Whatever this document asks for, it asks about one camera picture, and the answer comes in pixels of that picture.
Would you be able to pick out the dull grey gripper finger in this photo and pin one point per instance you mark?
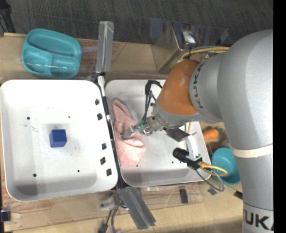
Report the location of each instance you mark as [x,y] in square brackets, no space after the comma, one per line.
[129,132]

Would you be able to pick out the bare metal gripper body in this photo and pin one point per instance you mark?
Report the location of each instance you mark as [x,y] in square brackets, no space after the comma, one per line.
[154,126]

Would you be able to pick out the pink cloth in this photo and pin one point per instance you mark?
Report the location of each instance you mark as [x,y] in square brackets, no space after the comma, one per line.
[129,152]

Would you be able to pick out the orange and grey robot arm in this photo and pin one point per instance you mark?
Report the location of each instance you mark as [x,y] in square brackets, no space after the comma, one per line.
[244,86]

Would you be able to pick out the white plastic tray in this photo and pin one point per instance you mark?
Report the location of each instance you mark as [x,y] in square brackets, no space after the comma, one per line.
[60,101]
[162,159]

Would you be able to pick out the orange carrot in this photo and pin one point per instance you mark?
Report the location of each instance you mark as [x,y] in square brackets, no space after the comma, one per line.
[210,134]

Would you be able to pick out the blue cube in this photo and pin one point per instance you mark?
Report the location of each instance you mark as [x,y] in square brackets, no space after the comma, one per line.
[58,138]

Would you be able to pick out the teal bowl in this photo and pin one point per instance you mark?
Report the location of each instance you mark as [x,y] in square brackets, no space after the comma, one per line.
[224,161]

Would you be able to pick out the teal divided plate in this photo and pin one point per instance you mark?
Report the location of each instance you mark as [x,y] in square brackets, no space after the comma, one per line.
[51,53]

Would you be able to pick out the black cylinder on white bracket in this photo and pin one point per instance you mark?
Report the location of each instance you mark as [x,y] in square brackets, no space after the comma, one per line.
[192,147]

